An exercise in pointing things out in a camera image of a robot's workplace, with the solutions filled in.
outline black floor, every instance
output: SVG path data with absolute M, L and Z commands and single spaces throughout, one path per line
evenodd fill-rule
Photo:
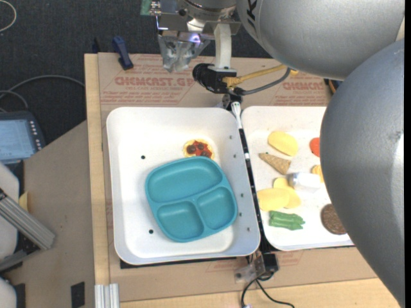
M 62 75 L 84 82 L 83 56 L 97 38 L 102 51 L 113 51 L 121 35 L 130 53 L 159 53 L 155 19 L 140 16 L 141 0 L 3 0 L 17 11 L 13 26 L 0 32 L 0 90 L 36 76 Z M 13 20 L 0 3 L 0 29 Z M 269 57 L 242 28 L 233 37 L 233 56 Z M 202 55 L 214 55 L 214 44 Z M 23 96 L 50 143 L 85 120 L 84 88 L 69 80 L 42 79 L 15 90 Z M 0 110 L 24 109 L 12 95 Z

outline yellow slice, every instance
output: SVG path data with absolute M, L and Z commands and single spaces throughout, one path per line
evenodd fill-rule
M 274 188 L 285 189 L 288 191 L 290 195 L 290 201 L 288 204 L 284 206 L 287 209 L 293 209 L 299 207 L 301 205 L 300 196 L 295 192 L 294 188 L 288 184 L 288 180 L 286 178 L 277 178 L 274 180 Z
M 257 192 L 259 208 L 262 211 L 275 211 L 285 207 L 290 201 L 286 189 L 268 188 Z
M 313 168 L 311 169 L 311 173 L 315 173 L 316 175 L 319 175 L 320 176 L 320 181 L 324 182 L 324 178 L 322 176 L 322 170 L 321 170 L 320 165 L 313 166 Z
M 285 132 L 274 131 L 270 133 L 268 143 L 276 150 L 291 157 L 295 156 L 298 151 L 298 142 L 293 136 Z

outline blue clamp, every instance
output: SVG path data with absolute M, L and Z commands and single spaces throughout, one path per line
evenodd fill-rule
M 113 45 L 114 51 L 120 55 L 120 58 L 118 59 L 118 61 L 121 64 L 122 68 L 124 70 L 132 69 L 134 65 L 128 55 L 127 48 L 126 48 L 126 42 L 124 41 L 124 39 L 118 35 L 113 38 L 112 45 Z

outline white tray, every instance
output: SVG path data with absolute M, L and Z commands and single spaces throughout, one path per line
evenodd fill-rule
M 268 145 L 268 135 L 273 131 L 287 132 L 297 139 L 299 151 L 292 158 L 288 173 L 311 172 L 320 159 L 310 150 L 310 141 L 320 136 L 320 127 L 325 107 L 248 107 L 241 120 L 247 139 L 250 161 L 256 190 L 272 188 L 273 181 L 284 177 L 266 162 L 259 153 L 270 153 L 278 157 L 287 155 Z M 295 209 L 281 209 L 281 212 L 296 213 L 303 217 L 305 224 L 302 230 L 288 230 L 268 225 L 268 212 L 261 210 L 261 219 L 268 242 L 278 250 L 299 250 L 323 248 L 329 246 L 353 245 L 347 234 L 334 235 L 328 232 L 321 223 L 320 211 L 325 204 L 331 203 L 325 185 L 316 192 L 297 192 L 302 204 Z
M 117 254 L 129 264 L 238 257 L 260 242 L 250 183 L 234 116 L 221 108 L 121 107 L 107 118 Z M 157 226 L 144 183 L 154 168 L 183 158 L 183 145 L 205 139 L 237 200 L 238 217 L 225 230 L 188 243 Z

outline device screen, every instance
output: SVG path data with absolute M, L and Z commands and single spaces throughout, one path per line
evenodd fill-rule
M 0 160 L 21 160 L 37 151 L 28 120 L 0 121 L 0 139 Z

